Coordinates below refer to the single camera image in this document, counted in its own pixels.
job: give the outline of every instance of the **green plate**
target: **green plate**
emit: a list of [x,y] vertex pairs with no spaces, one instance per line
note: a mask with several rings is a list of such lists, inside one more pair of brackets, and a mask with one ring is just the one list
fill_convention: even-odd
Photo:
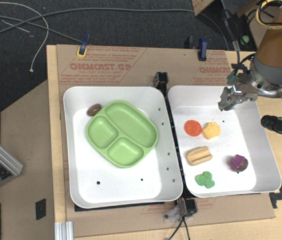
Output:
[[117,100],[103,107],[88,123],[92,146],[121,168],[139,163],[156,145],[156,126],[131,104]]

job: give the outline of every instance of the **yellow cable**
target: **yellow cable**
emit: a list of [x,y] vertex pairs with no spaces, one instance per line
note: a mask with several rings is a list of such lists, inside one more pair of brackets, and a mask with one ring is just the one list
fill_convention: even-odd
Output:
[[264,2],[262,2],[261,7],[257,8],[256,10],[256,15],[255,15],[255,19],[258,22],[258,24],[260,24],[261,26],[263,26],[266,29],[270,29],[270,30],[279,30],[282,29],[282,25],[267,25],[264,24],[263,22],[261,22],[260,18],[259,18],[259,10],[262,9],[264,6],[266,6],[267,4],[274,2],[274,1],[281,1],[282,0],[265,0]]

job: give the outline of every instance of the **white cable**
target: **white cable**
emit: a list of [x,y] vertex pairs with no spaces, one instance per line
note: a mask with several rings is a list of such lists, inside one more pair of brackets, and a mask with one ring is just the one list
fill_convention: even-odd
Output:
[[45,44],[45,42],[46,42],[46,40],[47,40],[47,37],[48,37],[48,35],[49,35],[49,26],[48,26],[48,24],[47,24],[45,18],[42,17],[42,14],[40,14],[38,11],[36,11],[35,9],[33,9],[33,8],[29,7],[29,6],[26,6],[26,5],[21,4],[21,3],[15,3],[15,2],[0,2],[0,4],[2,4],[2,5],[15,5],[15,6],[18,5],[18,6],[25,7],[25,8],[27,8],[27,9],[29,9],[29,10],[35,12],[35,13],[38,14],[39,16],[41,16],[41,18],[44,20],[44,23],[45,23],[45,25],[46,25],[47,31],[46,31],[45,39],[43,40],[43,42],[42,42],[41,46],[39,47],[39,49],[37,50],[36,54],[34,55],[33,60],[32,60],[32,63],[31,63],[30,72],[31,72],[31,73],[34,73],[34,71],[33,71],[33,64],[34,64],[34,61],[35,61],[37,55],[39,54],[39,52],[41,51],[42,47],[44,46],[44,44]]

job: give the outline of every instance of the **robotic end effector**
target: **robotic end effector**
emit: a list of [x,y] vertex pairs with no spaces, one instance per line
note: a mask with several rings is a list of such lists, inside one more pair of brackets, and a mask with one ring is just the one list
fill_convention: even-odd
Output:
[[[282,0],[266,0],[256,12],[258,23],[268,30],[256,53],[232,65],[234,70],[228,76],[228,84],[232,87],[223,89],[218,103],[221,111],[229,111],[247,100],[256,101],[258,96],[282,99],[282,6],[272,23],[260,20],[261,10],[270,2],[282,4]],[[251,60],[249,70],[243,65],[246,59]],[[266,115],[261,125],[282,134],[282,117]]]

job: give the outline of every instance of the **blue clamp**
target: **blue clamp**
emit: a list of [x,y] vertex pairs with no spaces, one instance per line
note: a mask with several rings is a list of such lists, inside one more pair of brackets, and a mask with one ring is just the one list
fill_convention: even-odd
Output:
[[206,61],[207,40],[205,37],[200,38],[199,49],[199,61]]
[[78,57],[80,57],[80,58],[85,57],[86,51],[87,51],[87,45],[89,44],[90,37],[91,37],[91,35],[88,32],[85,33],[83,40],[82,40],[81,47],[79,47],[79,49],[77,50],[77,53],[76,53],[76,55]]

